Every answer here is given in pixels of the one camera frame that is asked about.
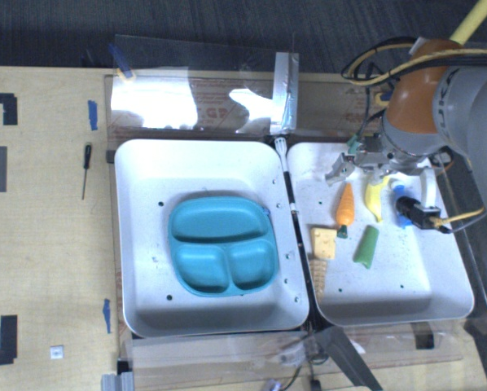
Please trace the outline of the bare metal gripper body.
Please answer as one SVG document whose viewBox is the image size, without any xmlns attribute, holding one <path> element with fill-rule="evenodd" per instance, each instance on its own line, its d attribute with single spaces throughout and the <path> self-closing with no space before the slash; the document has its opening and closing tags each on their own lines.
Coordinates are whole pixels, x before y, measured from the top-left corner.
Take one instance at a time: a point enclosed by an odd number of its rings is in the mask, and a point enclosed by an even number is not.
<svg viewBox="0 0 487 391">
<path fill-rule="evenodd" d="M 384 177 L 396 173 L 413 175 L 424 160 L 423 155 L 393 145 L 384 134 L 373 134 L 360 139 L 353 163 L 366 173 Z"/>
</svg>

